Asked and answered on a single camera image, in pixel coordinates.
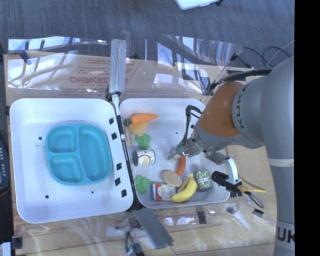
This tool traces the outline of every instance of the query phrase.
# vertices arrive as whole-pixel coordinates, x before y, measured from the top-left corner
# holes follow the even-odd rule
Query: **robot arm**
[[[229,145],[265,146],[277,200],[273,255],[295,255],[294,57],[246,85],[219,87],[183,145],[171,150],[169,161],[202,153],[221,164],[226,157],[219,150]]]

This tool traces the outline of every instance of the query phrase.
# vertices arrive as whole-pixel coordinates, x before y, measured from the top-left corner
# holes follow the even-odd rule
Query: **carrot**
[[[182,156],[179,158],[178,168],[176,169],[176,173],[182,175],[186,169],[186,157]]]
[[[138,113],[131,116],[131,124],[133,126],[138,126],[145,124],[153,119],[156,119],[158,117],[157,114],[147,114],[147,113]]]

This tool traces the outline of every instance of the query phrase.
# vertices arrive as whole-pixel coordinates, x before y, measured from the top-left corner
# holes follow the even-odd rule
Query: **blue divided tray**
[[[48,132],[45,148],[50,174],[65,185],[101,182],[113,168],[107,136],[94,125],[56,126]]]

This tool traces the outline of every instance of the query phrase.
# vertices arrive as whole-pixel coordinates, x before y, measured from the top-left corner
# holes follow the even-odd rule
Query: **can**
[[[171,201],[171,198],[177,193],[175,186],[168,184],[153,183],[151,190],[152,201]]]
[[[156,153],[153,149],[134,151],[132,160],[135,166],[153,165],[156,162]]]
[[[199,170],[193,174],[193,178],[195,179],[198,188],[197,191],[205,192],[211,190],[213,188],[213,183],[209,176],[208,170]]]

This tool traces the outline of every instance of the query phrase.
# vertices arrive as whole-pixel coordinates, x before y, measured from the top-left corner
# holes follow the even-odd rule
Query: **banana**
[[[194,179],[194,174],[191,173],[189,175],[190,179],[188,184],[186,185],[185,189],[179,193],[176,193],[172,196],[171,200],[174,202],[184,202],[192,197],[192,195],[196,192],[198,185],[196,180]]]

